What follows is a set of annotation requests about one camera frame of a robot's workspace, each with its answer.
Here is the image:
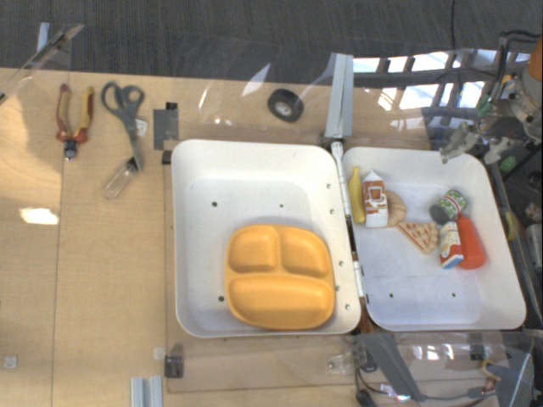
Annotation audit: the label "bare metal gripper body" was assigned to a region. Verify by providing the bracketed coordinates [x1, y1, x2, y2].
[477, 102, 543, 144]

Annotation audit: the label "green and white can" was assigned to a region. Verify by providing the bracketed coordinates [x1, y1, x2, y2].
[428, 189, 468, 226]

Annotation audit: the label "tan croissant bread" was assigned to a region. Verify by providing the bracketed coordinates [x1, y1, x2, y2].
[384, 189, 408, 229]

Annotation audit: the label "pizza slice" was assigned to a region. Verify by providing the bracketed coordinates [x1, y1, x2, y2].
[396, 220, 439, 256]

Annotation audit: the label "white and orange carton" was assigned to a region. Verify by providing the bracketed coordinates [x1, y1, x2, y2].
[361, 169, 390, 229]

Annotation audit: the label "orange bottle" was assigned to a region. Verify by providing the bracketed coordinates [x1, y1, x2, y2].
[455, 213, 487, 270]

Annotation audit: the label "red and yellow carton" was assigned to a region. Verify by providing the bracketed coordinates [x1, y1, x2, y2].
[438, 220, 465, 270]

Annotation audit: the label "yellow banana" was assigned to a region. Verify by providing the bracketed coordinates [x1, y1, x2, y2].
[347, 166, 367, 225]

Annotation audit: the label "white plastic tray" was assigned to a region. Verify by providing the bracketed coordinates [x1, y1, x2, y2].
[170, 138, 363, 339]
[341, 146, 529, 334]

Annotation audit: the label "black tape roll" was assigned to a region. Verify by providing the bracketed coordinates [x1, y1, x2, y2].
[266, 87, 305, 124]

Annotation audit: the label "orange divided plate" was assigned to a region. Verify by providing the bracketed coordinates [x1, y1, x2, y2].
[223, 223, 338, 332]

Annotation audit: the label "grey scissors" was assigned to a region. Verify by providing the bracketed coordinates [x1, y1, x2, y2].
[100, 81, 147, 172]

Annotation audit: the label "clear plastic vial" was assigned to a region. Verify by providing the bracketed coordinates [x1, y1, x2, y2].
[101, 158, 140, 201]

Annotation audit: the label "red and yellow pliers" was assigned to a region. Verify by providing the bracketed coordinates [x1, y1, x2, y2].
[55, 83, 96, 162]

